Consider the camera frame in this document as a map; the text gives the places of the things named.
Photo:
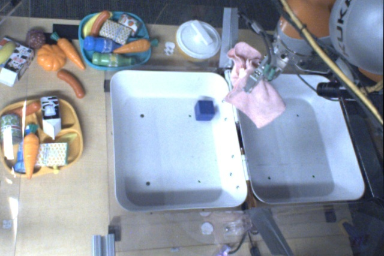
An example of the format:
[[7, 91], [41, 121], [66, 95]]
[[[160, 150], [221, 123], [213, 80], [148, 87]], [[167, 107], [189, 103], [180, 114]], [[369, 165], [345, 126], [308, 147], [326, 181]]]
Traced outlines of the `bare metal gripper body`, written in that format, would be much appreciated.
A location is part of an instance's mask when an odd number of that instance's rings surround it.
[[288, 63], [289, 58], [286, 50], [280, 50], [276, 45], [273, 45], [260, 63], [263, 79], [266, 81], [276, 79], [286, 69]]

